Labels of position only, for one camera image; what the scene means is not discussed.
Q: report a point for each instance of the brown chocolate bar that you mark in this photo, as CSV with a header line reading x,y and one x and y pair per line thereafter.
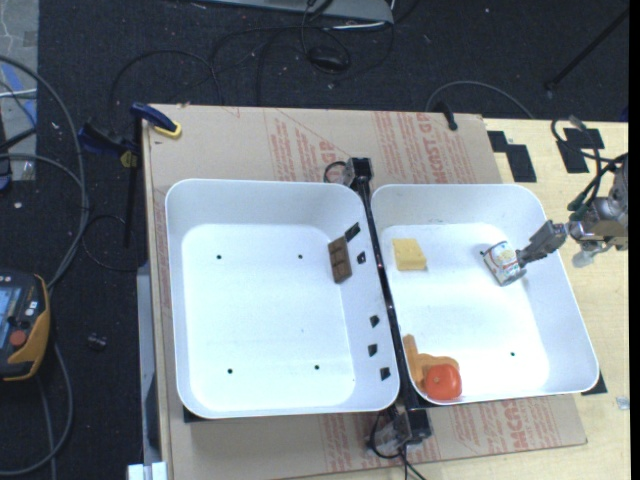
x,y
339,260

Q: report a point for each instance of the small white printed can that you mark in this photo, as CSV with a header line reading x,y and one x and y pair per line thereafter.
x,y
502,263

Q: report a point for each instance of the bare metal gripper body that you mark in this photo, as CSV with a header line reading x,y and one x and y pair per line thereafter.
x,y
610,230

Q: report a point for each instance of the yellow cheese wedge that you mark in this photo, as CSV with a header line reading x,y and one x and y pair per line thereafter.
x,y
409,257

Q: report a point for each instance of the brown cardboard board red print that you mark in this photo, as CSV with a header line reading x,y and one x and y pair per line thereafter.
x,y
225,143

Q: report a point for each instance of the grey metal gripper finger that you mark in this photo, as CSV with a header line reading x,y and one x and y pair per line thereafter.
x,y
542,254
545,235

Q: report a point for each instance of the white plastic tray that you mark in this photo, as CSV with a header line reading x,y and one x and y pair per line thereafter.
x,y
260,318
475,328

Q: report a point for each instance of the red toy tomato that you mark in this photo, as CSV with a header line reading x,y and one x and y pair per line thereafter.
x,y
443,384

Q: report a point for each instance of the black computer mouse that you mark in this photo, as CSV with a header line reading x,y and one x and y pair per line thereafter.
x,y
327,58

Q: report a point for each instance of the orange toy food piece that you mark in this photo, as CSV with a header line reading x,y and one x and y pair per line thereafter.
x,y
412,355

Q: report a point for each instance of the thin black rod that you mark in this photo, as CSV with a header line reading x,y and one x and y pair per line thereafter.
x,y
382,273

